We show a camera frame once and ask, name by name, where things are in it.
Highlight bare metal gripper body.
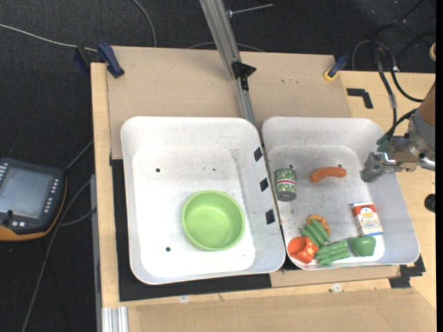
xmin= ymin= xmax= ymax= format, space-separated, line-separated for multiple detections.
xmin=383 ymin=116 xmax=437 ymax=173

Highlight orange sausage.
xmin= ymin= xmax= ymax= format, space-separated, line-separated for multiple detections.
xmin=309 ymin=166 xmax=347 ymax=184

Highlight white plastic tray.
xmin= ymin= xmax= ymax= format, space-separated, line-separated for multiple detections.
xmin=261 ymin=116 xmax=422 ymax=271
xmin=120 ymin=116 xmax=287 ymax=286

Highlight red and white carton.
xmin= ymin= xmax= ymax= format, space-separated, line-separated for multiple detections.
xmin=350 ymin=201 xmax=385 ymax=237

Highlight brown pretzel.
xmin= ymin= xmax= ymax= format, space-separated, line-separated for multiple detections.
xmin=306 ymin=214 xmax=332 ymax=237

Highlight green pepper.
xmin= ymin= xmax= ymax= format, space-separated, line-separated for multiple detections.
xmin=347 ymin=235 xmax=377 ymax=258

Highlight green pea pods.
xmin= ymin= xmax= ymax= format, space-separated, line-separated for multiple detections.
xmin=314 ymin=240 xmax=352 ymax=266
xmin=299 ymin=219 xmax=331 ymax=249

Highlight green and red can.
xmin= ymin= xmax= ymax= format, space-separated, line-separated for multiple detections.
xmin=274 ymin=167 xmax=298 ymax=202

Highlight green bowl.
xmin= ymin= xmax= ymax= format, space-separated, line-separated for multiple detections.
xmin=181 ymin=189 xmax=247 ymax=252

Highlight brown cardboard board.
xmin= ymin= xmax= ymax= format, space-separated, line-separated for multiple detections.
xmin=105 ymin=45 xmax=403 ymax=288

